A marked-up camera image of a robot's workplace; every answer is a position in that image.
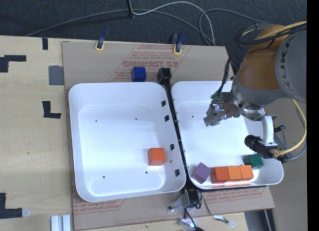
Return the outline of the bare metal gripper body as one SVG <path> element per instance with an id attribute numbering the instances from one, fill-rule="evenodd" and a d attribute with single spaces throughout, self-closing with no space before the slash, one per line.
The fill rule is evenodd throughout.
<path id="1" fill-rule="evenodd" d="M 211 103 L 219 105 L 221 120 L 246 117 L 249 120 L 260 120 L 261 109 L 265 105 L 256 105 L 246 101 L 240 93 L 216 91 L 211 96 Z"/>

